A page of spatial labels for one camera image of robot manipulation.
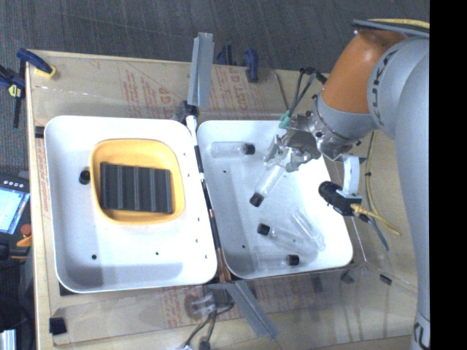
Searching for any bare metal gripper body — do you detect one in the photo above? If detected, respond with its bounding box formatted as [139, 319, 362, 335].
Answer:
[284, 111, 361, 161]

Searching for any thin black and white rod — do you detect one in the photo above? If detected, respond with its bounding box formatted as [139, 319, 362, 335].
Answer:
[185, 114, 233, 283]

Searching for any clear bottle without cap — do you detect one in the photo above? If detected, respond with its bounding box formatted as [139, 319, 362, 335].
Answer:
[291, 209, 327, 252]

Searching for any clear bottle with black cap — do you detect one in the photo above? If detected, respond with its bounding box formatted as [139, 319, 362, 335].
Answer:
[254, 251, 301, 270]
[256, 222, 311, 252]
[210, 141, 257, 159]
[249, 163, 288, 209]

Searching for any black ribbed rack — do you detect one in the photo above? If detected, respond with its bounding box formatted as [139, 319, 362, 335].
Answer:
[99, 161, 174, 215]

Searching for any brown cardboard board, red print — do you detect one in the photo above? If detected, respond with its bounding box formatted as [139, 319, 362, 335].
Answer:
[24, 48, 420, 346]

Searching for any yellow bowl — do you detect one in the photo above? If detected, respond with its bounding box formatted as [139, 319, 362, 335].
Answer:
[89, 137, 186, 227]

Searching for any white plastic tray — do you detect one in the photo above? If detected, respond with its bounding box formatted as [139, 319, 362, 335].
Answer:
[43, 114, 219, 295]
[196, 119, 355, 281]

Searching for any black cylinder on white bracket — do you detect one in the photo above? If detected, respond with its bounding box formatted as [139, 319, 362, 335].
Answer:
[318, 154, 367, 217]

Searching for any black block with thin wires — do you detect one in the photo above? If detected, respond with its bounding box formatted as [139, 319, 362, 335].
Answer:
[207, 284, 235, 306]

